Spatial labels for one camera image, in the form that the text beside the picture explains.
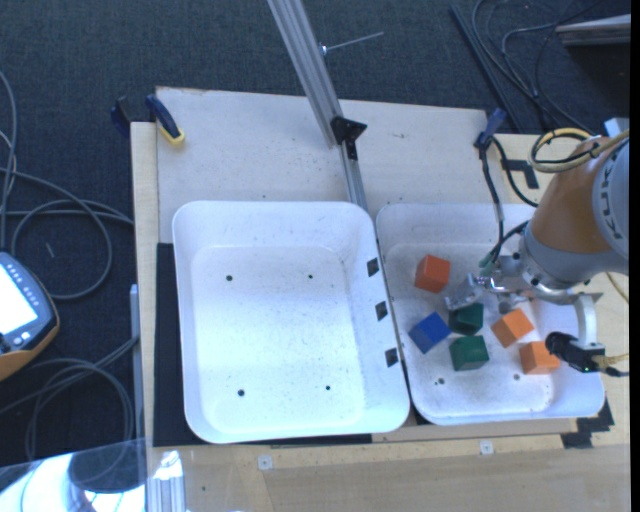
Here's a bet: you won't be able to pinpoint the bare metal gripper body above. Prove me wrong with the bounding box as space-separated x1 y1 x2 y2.
478 252 604 307

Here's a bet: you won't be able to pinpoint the orange cube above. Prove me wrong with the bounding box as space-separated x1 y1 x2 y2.
490 307 536 349
518 340 561 376
413 254 452 294

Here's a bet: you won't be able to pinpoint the green cube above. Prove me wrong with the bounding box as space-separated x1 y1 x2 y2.
448 334 490 373
448 302 485 336

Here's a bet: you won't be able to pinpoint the blue cube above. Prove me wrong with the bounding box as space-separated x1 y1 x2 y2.
407 311 452 355

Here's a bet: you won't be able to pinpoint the white plastic tray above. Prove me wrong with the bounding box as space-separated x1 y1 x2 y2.
172 199 412 445
375 202 607 427

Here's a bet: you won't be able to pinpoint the pale wood board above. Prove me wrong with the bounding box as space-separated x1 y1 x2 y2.
155 86 576 444

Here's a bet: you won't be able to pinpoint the black cylinder on white bracket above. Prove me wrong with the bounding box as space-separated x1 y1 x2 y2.
544 293 607 374

